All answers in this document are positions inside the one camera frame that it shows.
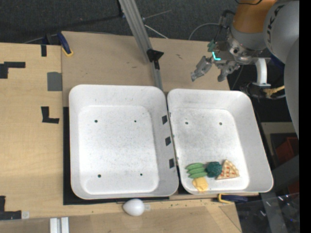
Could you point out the pizza slice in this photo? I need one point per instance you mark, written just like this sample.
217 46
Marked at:
228 171

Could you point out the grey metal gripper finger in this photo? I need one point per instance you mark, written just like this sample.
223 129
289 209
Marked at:
202 68
227 70

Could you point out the white egg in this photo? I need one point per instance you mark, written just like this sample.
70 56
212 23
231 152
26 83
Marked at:
133 207

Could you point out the dark green broccoli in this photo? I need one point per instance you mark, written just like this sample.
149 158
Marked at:
213 169

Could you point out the yellow toy corn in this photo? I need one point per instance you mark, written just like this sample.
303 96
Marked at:
200 184

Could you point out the green pea pods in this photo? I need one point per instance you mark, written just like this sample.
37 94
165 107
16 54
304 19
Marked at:
196 170

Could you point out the white plastic tray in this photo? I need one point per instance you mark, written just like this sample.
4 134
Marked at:
116 149
209 142

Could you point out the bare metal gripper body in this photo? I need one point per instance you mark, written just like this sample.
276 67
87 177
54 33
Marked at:
226 53

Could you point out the black block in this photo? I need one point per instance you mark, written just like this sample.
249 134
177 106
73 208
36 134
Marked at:
155 54

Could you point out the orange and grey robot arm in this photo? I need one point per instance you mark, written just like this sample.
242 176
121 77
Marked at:
279 25

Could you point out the black cylinder on white bracket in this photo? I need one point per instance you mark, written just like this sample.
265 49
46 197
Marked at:
262 71

